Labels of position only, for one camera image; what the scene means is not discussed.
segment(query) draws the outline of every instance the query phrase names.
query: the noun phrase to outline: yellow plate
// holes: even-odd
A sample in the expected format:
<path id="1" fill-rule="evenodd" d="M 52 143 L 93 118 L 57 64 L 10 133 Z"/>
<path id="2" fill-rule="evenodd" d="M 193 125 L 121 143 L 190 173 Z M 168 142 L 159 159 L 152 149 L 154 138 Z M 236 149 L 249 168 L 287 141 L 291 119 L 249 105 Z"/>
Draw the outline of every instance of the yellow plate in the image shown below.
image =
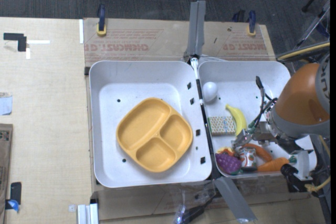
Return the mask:
<path id="1" fill-rule="evenodd" d="M 120 121 L 117 141 L 140 166 L 151 172 L 172 167 L 187 151 L 193 131 L 169 104 L 147 98 Z"/>

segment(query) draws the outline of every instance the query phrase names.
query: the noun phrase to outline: banana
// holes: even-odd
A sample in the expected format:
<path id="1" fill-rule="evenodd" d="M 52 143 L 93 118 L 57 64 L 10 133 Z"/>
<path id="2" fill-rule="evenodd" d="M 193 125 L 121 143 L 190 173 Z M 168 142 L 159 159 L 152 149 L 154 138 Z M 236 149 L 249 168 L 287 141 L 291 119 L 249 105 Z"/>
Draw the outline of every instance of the banana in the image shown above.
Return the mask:
<path id="1" fill-rule="evenodd" d="M 240 134 L 242 129 L 247 129 L 247 123 L 244 114 L 242 111 L 238 108 L 234 108 L 228 104 L 225 106 L 226 109 L 230 111 L 232 114 L 233 118 L 235 119 L 236 122 L 236 135 Z"/>

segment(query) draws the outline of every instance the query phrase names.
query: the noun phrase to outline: white tape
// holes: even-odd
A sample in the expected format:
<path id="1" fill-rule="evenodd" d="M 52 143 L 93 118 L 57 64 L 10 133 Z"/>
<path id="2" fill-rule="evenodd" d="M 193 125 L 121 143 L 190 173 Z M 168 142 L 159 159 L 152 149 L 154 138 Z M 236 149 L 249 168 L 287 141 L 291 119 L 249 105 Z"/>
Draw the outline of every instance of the white tape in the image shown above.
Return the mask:
<path id="1" fill-rule="evenodd" d="M 50 44 L 50 40 L 27 40 L 27 44 Z"/>
<path id="2" fill-rule="evenodd" d="M 79 43 L 84 43 L 84 27 L 83 27 L 83 20 L 79 20 Z"/>
<path id="3" fill-rule="evenodd" d="M 26 48 L 26 59 L 27 60 L 30 59 L 30 48 L 29 47 Z"/>

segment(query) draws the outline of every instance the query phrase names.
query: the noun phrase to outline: cardboard sheet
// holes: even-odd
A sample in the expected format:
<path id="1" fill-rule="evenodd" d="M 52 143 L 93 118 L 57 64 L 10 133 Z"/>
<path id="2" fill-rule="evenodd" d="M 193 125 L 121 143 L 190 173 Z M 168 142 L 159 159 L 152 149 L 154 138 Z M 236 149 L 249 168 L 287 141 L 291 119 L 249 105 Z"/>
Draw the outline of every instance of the cardboard sheet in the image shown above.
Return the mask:
<path id="1" fill-rule="evenodd" d="M 12 132 L 12 125 L 0 124 L 0 223 L 4 223 L 5 219 L 5 200 L 8 185 Z"/>
<path id="2" fill-rule="evenodd" d="M 105 19 L 106 36 L 97 35 L 98 18 L 85 18 L 86 67 L 101 60 L 181 60 L 188 44 L 189 22 Z M 247 35 L 248 23 L 205 22 L 204 57 L 225 60 L 273 60 L 274 52 L 264 25 L 256 36 Z"/>

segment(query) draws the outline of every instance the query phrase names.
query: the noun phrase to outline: wooden table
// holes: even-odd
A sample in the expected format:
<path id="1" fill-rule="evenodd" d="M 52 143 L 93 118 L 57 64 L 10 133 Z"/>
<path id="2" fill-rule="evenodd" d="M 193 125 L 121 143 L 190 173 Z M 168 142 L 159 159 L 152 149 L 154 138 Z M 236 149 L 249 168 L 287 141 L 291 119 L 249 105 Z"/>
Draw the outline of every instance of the wooden table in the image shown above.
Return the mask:
<path id="1" fill-rule="evenodd" d="M 73 207 L 92 195 L 85 51 L 79 20 L 0 18 L 3 33 L 22 33 L 30 59 L 17 42 L 0 38 L 0 92 L 13 96 L 9 183 L 22 183 L 19 212 L 6 223 L 76 223 Z M 323 223 L 317 198 L 254 204 L 258 223 Z M 173 214 L 105 220 L 102 223 L 171 223 Z M 228 208 L 210 209 L 194 223 L 237 223 Z"/>

